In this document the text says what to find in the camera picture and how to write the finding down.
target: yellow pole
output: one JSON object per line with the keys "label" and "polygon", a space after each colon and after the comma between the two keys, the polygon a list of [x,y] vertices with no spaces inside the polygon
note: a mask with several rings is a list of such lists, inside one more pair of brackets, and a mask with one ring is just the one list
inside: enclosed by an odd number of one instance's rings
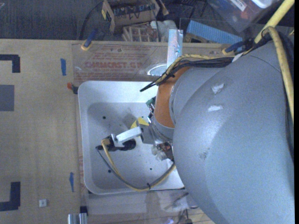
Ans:
{"label": "yellow pole", "polygon": [[269,19],[267,24],[263,27],[260,33],[254,39],[255,44],[257,44],[262,39],[262,31],[266,29],[266,27],[275,27],[280,20],[285,16],[285,14],[290,10],[290,8],[294,5],[295,0],[284,0],[277,11],[273,14],[273,16]]}

